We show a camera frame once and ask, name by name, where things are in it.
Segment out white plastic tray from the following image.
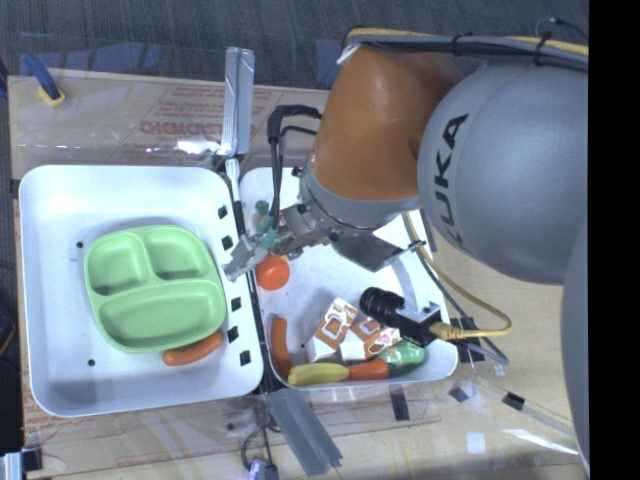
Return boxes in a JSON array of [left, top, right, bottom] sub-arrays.
[[18, 163, 265, 418], [238, 166, 460, 392]]

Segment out orange sausage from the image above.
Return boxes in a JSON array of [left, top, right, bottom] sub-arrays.
[[269, 316, 296, 381], [161, 331, 226, 368]]

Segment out thin black and white rod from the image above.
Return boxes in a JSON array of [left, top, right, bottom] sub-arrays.
[[225, 157, 275, 394]]

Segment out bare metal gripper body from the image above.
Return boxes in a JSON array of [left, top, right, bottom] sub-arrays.
[[260, 202, 354, 252]]

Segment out orange round fruit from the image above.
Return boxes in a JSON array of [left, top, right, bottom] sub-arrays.
[[255, 252, 292, 292]]

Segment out green divided plate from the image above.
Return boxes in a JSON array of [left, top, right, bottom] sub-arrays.
[[83, 224, 228, 355]]

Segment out black cylinder on white bracket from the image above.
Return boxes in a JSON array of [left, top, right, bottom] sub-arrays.
[[331, 231, 444, 348]]

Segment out orange and white carton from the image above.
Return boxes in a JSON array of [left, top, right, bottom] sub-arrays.
[[304, 297, 360, 365], [339, 316, 404, 363]]

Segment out brown cardboard board red print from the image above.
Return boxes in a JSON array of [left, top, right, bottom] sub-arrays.
[[7, 70, 576, 480]]

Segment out yellow banana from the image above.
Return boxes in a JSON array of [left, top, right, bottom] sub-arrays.
[[286, 362, 351, 388]]

